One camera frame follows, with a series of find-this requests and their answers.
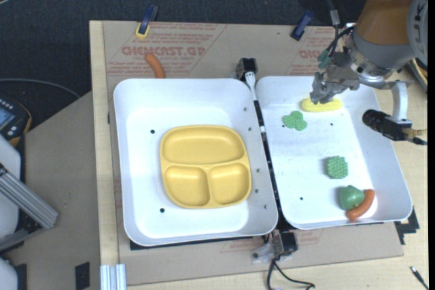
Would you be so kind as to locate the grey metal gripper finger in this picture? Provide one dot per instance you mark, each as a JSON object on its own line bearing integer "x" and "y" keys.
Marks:
{"x": 329, "y": 95}
{"x": 316, "y": 93}

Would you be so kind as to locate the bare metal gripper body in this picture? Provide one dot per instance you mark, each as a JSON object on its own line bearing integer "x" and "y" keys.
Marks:
{"x": 343, "y": 76}

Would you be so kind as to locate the yellow divided plate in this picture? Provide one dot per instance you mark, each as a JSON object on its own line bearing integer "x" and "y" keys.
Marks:
{"x": 204, "y": 166}

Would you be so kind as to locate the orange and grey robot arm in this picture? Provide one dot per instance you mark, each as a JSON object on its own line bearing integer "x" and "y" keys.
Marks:
{"x": 384, "y": 20}

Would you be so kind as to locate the green lettuce leaf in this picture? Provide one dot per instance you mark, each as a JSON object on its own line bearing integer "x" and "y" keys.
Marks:
{"x": 295, "y": 121}

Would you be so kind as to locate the yellow corn cob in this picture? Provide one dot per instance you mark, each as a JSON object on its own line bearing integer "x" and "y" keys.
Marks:
{"x": 334, "y": 106}

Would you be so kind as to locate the orange sausage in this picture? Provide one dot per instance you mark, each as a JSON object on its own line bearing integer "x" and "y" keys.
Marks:
{"x": 155, "y": 65}
{"x": 364, "y": 205}

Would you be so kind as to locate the thin black and white rod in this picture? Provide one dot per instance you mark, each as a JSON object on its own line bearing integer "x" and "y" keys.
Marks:
{"x": 262, "y": 127}

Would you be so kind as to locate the green pepper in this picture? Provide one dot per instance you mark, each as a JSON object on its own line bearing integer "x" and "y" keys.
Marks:
{"x": 350, "y": 197}

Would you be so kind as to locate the white plastic tray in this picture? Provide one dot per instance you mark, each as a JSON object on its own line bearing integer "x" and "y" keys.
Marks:
{"x": 306, "y": 153}
{"x": 142, "y": 159}

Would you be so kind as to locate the green bumpy round toy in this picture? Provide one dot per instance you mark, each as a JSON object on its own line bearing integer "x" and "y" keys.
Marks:
{"x": 337, "y": 167}

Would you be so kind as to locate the brown cardboard board red print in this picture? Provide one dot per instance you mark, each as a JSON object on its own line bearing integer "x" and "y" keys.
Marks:
{"x": 210, "y": 40}

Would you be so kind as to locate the black cylinder on white bracket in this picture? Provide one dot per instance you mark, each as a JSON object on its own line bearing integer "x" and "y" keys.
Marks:
{"x": 380, "y": 120}

